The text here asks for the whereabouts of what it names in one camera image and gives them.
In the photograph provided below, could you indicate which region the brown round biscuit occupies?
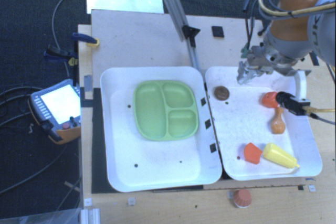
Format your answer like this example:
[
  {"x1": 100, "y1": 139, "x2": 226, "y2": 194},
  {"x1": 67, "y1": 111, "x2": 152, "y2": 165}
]
[{"x1": 213, "y1": 86, "x2": 230, "y2": 101}]

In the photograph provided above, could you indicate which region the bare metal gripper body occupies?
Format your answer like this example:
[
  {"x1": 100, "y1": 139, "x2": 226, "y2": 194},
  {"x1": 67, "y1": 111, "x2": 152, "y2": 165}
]
[{"x1": 247, "y1": 46, "x2": 312, "y2": 77}]

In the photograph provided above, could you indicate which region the green divided plate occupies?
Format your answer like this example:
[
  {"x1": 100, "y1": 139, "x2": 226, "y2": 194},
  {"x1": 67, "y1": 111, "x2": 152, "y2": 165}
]
[{"x1": 133, "y1": 80, "x2": 198, "y2": 142}]

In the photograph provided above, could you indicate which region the yellow squeeze bottle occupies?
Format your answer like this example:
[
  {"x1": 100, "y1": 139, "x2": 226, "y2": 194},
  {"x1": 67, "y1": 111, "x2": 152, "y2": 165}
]
[{"x1": 262, "y1": 142, "x2": 301, "y2": 169}]

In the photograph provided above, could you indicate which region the white plastic tray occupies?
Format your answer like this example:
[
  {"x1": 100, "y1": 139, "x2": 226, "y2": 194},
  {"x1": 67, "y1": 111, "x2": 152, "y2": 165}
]
[
  {"x1": 204, "y1": 65, "x2": 323, "y2": 182},
  {"x1": 100, "y1": 66, "x2": 223, "y2": 193}
]

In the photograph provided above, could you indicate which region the red-orange toy cup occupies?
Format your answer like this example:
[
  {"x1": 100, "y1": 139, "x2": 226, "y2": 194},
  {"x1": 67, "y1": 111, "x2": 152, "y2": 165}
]
[{"x1": 261, "y1": 91, "x2": 280, "y2": 109}]

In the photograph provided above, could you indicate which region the orange toy drumstick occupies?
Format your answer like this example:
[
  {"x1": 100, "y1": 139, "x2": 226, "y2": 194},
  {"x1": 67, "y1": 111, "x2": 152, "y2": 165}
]
[{"x1": 270, "y1": 106, "x2": 287, "y2": 135}]

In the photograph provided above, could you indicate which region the black cylinder on white bracket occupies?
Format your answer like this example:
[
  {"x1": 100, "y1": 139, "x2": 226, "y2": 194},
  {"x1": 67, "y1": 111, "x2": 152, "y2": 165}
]
[{"x1": 275, "y1": 69, "x2": 312, "y2": 116}]

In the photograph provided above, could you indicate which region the red-orange toy wedge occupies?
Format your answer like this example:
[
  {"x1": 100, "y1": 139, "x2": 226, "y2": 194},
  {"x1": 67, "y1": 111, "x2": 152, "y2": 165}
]
[{"x1": 243, "y1": 142, "x2": 264, "y2": 165}]

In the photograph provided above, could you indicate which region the pale wood board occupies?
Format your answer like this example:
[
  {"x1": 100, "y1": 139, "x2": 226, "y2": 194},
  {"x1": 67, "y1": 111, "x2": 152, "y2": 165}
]
[{"x1": 91, "y1": 9, "x2": 320, "y2": 191}]

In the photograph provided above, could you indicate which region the black square block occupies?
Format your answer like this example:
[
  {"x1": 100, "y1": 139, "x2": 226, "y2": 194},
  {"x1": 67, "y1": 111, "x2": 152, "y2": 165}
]
[{"x1": 212, "y1": 25, "x2": 225, "y2": 38}]

